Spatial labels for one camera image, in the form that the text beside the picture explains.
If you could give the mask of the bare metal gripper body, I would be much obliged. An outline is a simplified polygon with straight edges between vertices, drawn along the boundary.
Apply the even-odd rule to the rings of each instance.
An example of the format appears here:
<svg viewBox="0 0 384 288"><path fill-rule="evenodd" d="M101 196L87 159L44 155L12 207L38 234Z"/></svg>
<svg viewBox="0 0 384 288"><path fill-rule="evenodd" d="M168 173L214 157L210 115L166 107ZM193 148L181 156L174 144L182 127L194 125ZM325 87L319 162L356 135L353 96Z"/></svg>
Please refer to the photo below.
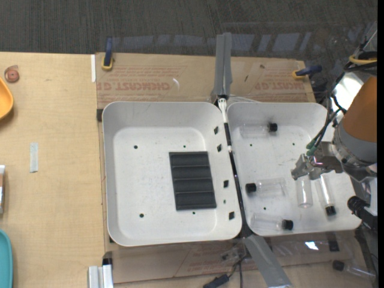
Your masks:
<svg viewBox="0 0 384 288"><path fill-rule="evenodd" d="M375 173L376 144L360 142L348 147L342 143L322 142L314 152L317 164L346 173Z"/></svg>

